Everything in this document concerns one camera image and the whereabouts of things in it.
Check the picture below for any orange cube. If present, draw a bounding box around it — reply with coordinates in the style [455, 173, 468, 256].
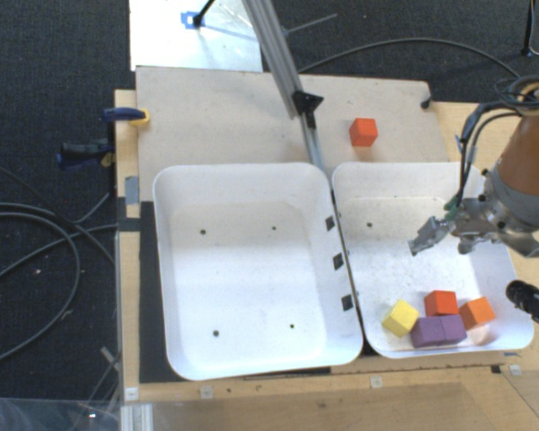
[457, 295, 497, 331]

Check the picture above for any pale wood board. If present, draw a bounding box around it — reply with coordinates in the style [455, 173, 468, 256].
[134, 65, 451, 206]

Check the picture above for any red cube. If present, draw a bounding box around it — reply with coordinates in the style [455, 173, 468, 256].
[423, 289, 460, 318]
[349, 117, 379, 148]

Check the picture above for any thin black rod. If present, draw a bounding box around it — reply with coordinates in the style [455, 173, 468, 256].
[329, 181, 366, 331]

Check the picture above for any white plastic tray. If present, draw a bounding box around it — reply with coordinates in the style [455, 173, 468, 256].
[152, 161, 366, 383]
[331, 160, 536, 360]

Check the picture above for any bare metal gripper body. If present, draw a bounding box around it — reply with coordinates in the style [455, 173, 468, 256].
[446, 194, 539, 256]

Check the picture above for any purple cube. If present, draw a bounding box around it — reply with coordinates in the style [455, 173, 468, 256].
[409, 315, 446, 349]
[438, 313, 469, 345]

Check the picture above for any yellow cube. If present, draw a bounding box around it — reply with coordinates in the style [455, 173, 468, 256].
[380, 298, 420, 339]

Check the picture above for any black cylinder on white bracket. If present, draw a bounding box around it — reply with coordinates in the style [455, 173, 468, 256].
[505, 245, 539, 330]

